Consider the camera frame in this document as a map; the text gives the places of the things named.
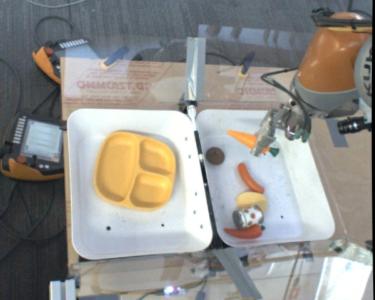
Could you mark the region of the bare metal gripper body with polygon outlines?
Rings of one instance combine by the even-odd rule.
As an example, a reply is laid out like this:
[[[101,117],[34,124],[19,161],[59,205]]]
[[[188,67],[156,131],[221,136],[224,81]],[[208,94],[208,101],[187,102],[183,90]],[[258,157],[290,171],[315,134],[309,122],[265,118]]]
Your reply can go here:
[[[276,129],[284,131],[288,140],[296,139],[296,134],[301,129],[301,114],[287,104],[272,107],[260,124],[258,140],[274,141]]]

